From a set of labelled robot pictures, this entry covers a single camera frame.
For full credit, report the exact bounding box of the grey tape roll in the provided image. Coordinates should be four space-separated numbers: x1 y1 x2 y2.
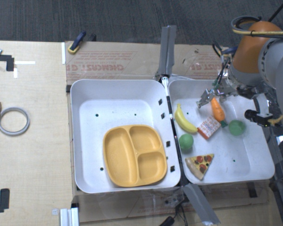
0 106 31 137

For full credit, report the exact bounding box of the white plastic tray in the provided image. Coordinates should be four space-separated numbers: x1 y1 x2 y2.
167 79 276 186
70 79 182 194

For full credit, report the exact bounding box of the brown cardboard board red print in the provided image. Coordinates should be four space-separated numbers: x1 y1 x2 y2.
64 40 277 223

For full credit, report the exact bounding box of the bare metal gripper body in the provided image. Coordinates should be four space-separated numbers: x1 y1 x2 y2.
213 77 253 99

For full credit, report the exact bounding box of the orange carrot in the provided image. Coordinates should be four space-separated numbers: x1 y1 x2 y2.
210 97 228 129

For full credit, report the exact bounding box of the pizza slice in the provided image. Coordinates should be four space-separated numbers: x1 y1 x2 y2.
184 153 215 181

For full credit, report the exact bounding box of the yellow banana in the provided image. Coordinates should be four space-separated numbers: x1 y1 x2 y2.
174 103 199 134

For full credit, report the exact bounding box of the green ball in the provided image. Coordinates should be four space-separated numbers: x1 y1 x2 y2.
178 133 194 151
228 119 247 137

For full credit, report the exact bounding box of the black cylinder on white bracket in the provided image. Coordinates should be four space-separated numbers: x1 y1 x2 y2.
244 93 274 128

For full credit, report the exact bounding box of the orange and white carton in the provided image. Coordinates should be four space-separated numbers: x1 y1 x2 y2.
197 115 222 140

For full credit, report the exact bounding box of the yellow divided plate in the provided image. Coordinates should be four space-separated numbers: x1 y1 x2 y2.
102 124 168 188

